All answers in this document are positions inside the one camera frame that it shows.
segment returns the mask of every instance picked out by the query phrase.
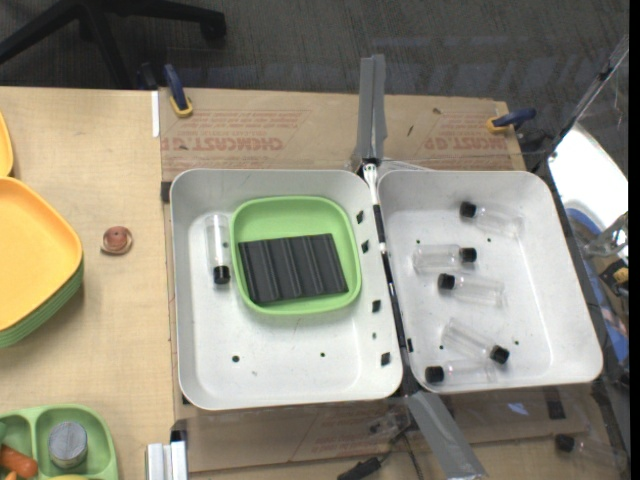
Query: wooden table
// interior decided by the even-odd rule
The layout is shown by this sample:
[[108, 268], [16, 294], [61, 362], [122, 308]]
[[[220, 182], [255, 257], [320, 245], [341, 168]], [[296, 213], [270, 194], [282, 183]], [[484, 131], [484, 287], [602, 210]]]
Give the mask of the wooden table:
[[[135, 91], [0, 88], [0, 111], [16, 158], [13, 175], [69, 221], [85, 260], [83, 287], [73, 299], [32, 335], [0, 349], [0, 413], [55, 403], [90, 406], [110, 427], [125, 480], [144, 478], [145, 448], [168, 441], [179, 405], [172, 376], [161, 142], [152, 136], [151, 98]], [[394, 112], [400, 110], [392, 110], [391, 121], [401, 123]], [[133, 233], [134, 246], [124, 256], [100, 252], [102, 234], [113, 225]], [[567, 389], [585, 422], [606, 439], [588, 386]], [[474, 451], [493, 479], [618, 478], [606, 467], [557, 457], [549, 436], [484, 440]], [[426, 478], [444, 478], [428, 449], [417, 449], [415, 456]], [[354, 463], [343, 458], [193, 478], [335, 478]], [[405, 450], [393, 454], [377, 478], [415, 475]]]

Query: office chair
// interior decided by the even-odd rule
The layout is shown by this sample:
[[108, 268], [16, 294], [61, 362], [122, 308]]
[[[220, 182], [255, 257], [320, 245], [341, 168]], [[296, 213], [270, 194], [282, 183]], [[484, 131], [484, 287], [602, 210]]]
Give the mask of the office chair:
[[226, 34], [224, 14], [167, 0], [60, 0], [0, 42], [0, 64], [77, 19], [80, 36], [96, 43], [117, 87], [131, 89], [131, 78], [106, 18], [109, 13], [196, 22], [206, 39]]

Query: vial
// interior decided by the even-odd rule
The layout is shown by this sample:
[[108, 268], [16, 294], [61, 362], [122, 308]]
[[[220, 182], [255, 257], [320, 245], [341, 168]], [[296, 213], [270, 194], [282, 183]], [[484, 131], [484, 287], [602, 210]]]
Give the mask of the vial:
[[618, 472], [627, 468], [627, 454], [623, 450], [595, 439], [557, 434], [555, 443], [556, 450], [568, 456], [609, 464]]
[[503, 208], [491, 208], [464, 201], [460, 205], [460, 217], [462, 220], [473, 222], [481, 229], [509, 237], [516, 237], [522, 232], [522, 216]]
[[479, 361], [489, 358], [498, 364], [505, 364], [509, 359], [506, 348], [455, 318], [447, 322], [440, 339], [445, 347]]
[[411, 261], [417, 272], [426, 273], [460, 270], [465, 265], [475, 262], [477, 257], [478, 253], [473, 247], [460, 247], [455, 244], [417, 244]]
[[229, 224], [227, 217], [216, 213], [205, 219], [207, 261], [214, 284], [227, 284], [231, 279], [229, 265]]
[[440, 274], [438, 289], [457, 299], [485, 306], [502, 306], [504, 283], [472, 274]]
[[427, 384], [463, 386], [495, 382], [496, 367], [492, 361], [484, 359], [458, 359], [425, 369]]
[[87, 431], [75, 421], [63, 421], [49, 433], [49, 458], [60, 469], [71, 469], [87, 457]]

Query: blue and yellow clamp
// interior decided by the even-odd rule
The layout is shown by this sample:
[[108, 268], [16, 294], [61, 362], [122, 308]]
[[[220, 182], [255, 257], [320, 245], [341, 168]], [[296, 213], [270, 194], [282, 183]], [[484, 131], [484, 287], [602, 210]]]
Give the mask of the blue and yellow clamp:
[[180, 81], [180, 77], [178, 76], [178, 73], [176, 73], [175, 68], [171, 64], [165, 64], [163, 73], [164, 78], [169, 85], [169, 89], [171, 90], [169, 101], [171, 102], [174, 112], [179, 117], [190, 116], [193, 113], [193, 105], [191, 104], [191, 100], [184, 93], [182, 82]]
[[509, 125], [513, 125], [513, 128], [517, 130], [534, 117], [536, 117], [535, 108], [521, 108], [502, 117], [492, 117], [487, 121], [487, 129], [491, 133], [504, 133], [509, 129]]

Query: black cap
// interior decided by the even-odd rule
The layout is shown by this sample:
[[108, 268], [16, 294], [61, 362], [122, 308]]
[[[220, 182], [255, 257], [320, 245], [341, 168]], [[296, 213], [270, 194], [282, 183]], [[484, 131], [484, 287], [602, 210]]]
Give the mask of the black cap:
[[460, 259], [462, 263], [473, 263], [478, 259], [478, 251], [473, 247], [463, 247], [460, 249]]
[[468, 201], [465, 201], [460, 205], [460, 215], [462, 217], [467, 217], [469, 219], [472, 219], [473, 217], [476, 216], [477, 210], [478, 210], [478, 207], [473, 203], [469, 203]]
[[456, 285], [456, 276], [449, 274], [440, 274], [438, 276], [438, 288], [441, 290], [453, 290]]
[[572, 452], [576, 446], [576, 440], [567, 434], [558, 434], [556, 436], [556, 449], [561, 452]]
[[229, 267], [222, 265], [213, 269], [213, 282], [216, 284], [227, 284], [231, 280]]
[[504, 364], [509, 359], [509, 351], [506, 348], [502, 348], [500, 345], [496, 345], [491, 349], [489, 357], [496, 363]]
[[442, 366], [427, 366], [424, 371], [424, 375], [427, 378], [427, 383], [433, 384], [436, 382], [442, 382], [444, 380], [444, 370]]

